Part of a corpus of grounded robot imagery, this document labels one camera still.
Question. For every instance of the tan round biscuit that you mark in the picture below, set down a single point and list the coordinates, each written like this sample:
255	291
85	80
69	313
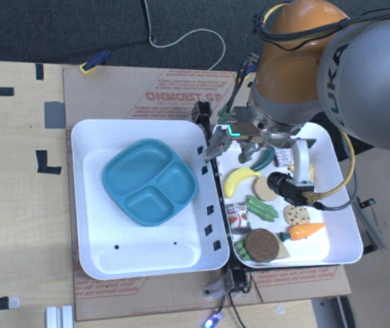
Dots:
262	191

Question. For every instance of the dark green pepper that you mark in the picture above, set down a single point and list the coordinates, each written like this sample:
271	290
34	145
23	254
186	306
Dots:
263	159

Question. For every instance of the green beans bundle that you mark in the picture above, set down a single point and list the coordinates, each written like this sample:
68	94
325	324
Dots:
261	208

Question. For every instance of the green peas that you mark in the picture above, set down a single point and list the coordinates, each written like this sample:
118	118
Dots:
240	249

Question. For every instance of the orange carrot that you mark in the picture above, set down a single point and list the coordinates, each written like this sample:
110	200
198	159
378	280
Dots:
304	231

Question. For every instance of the brown round burger patty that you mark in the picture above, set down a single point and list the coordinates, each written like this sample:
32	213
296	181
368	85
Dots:
262	245

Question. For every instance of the red and white can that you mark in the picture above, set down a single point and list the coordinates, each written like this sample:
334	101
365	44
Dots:
238	215

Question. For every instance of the yellow banana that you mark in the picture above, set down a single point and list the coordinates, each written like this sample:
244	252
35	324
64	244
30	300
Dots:
232	181

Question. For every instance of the pale yellow toy food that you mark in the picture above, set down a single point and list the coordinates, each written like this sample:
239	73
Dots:
311	173

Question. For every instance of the blue divided plate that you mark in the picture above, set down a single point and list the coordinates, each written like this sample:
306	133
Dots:
147	179

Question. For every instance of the white plastic tray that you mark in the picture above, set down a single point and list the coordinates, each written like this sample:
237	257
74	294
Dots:
136	248
334	224

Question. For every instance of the thin black and white rod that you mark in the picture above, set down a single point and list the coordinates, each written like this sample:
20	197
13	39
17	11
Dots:
219	190

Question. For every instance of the black cylinder on white bracket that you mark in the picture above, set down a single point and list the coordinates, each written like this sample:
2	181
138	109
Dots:
288	187

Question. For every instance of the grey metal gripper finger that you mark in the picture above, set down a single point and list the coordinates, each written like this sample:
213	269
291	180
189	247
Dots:
247	153
216	143

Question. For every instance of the chocolate chip cookie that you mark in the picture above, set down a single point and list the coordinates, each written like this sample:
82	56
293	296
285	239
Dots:
296	215

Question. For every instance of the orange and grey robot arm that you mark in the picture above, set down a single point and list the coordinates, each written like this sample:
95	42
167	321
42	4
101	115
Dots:
293	63

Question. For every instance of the brown cardboard board red print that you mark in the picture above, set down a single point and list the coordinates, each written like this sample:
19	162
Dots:
119	91

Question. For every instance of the small colourful patterned carton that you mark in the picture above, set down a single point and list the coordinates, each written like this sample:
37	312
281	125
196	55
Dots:
283	156

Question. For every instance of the tan wedge slice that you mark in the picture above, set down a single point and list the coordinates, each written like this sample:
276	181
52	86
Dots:
283	251

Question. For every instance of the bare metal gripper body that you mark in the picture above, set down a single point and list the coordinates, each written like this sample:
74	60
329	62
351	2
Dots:
249	123

